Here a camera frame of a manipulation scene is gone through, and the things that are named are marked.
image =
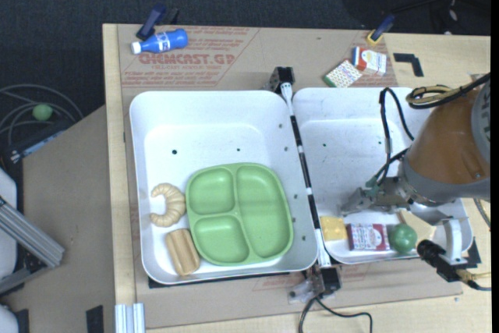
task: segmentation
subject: blue bottle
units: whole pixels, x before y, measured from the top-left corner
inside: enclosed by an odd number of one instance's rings
[[[179,28],[170,32],[160,32],[155,34],[144,42],[133,42],[132,53],[138,55],[143,51],[150,51],[151,53],[163,53],[164,51],[171,51],[173,49],[184,48],[189,43],[187,32]]]

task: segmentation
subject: croissant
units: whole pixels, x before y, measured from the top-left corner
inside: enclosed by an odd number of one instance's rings
[[[179,188],[169,183],[160,183],[153,188],[150,195],[156,197],[162,194],[166,201],[166,213],[163,215],[151,213],[150,220],[163,228],[172,226],[179,221],[180,217],[186,212],[186,197]]]

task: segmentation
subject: green round fruit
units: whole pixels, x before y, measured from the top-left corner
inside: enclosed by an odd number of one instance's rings
[[[52,117],[52,112],[54,112],[54,110],[51,106],[40,104],[33,107],[32,114],[37,121],[47,121]]]
[[[391,248],[399,253],[408,253],[416,247],[418,235],[407,224],[398,224],[388,233]]]

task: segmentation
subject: green plate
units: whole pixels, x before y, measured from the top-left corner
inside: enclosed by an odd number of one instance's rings
[[[205,168],[190,177],[186,206],[194,244],[216,265],[244,265],[280,257],[293,240],[282,184],[264,165]]]

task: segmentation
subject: white bottle cap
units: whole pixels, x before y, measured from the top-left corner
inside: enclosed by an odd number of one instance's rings
[[[142,51],[142,48],[140,47],[140,42],[133,42],[132,43],[132,53],[134,55],[138,55],[139,53],[141,53]]]

